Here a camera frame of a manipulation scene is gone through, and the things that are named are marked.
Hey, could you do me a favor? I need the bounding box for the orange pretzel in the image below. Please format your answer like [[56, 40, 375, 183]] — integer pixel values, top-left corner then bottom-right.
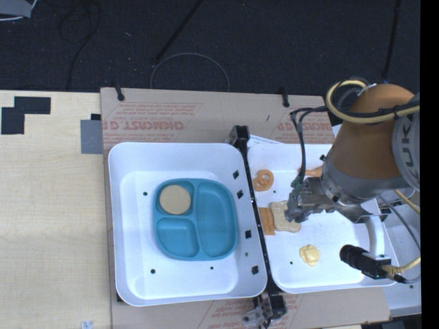
[[252, 169, 276, 193]]

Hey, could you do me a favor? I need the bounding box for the pale bread slice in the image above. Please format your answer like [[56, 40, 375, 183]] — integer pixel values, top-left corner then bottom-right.
[[268, 199, 302, 234]]

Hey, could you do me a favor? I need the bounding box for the orange toy food piece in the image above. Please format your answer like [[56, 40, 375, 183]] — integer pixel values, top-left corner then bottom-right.
[[297, 165, 324, 178]]

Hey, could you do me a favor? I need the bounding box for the black cylinder on white bracket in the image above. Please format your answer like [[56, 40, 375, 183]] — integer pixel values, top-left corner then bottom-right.
[[339, 213, 394, 281]]

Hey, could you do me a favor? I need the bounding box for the brown cardboard board red print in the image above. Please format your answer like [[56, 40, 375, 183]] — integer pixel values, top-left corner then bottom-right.
[[99, 86, 392, 329]]

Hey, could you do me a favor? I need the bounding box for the pale yellow lump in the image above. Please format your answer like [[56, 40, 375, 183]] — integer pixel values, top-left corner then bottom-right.
[[298, 243, 321, 267]]

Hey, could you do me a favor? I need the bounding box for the black block with thin wires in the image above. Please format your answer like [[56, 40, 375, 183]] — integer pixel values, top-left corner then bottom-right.
[[266, 292, 287, 321], [228, 125, 250, 147]]

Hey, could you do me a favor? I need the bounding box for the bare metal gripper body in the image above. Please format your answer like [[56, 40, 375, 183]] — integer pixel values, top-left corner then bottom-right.
[[298, 176, 345, 218]]

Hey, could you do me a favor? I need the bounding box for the white plastic tray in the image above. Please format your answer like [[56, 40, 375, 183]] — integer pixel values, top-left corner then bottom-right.
[[246, 142, 401, 295], [108, 141, 269, 308]]

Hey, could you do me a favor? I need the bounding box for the white paper sheet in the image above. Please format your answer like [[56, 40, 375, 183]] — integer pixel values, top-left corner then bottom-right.
[[247, 134, 286, 147]]

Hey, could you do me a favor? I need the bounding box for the tan round biscuit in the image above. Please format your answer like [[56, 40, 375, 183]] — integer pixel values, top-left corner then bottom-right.
[[158, 184, 192, 216]]

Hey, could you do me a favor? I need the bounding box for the blue divided plate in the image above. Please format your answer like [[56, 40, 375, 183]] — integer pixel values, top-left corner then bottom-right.
[[152, 178, 239, 262]]

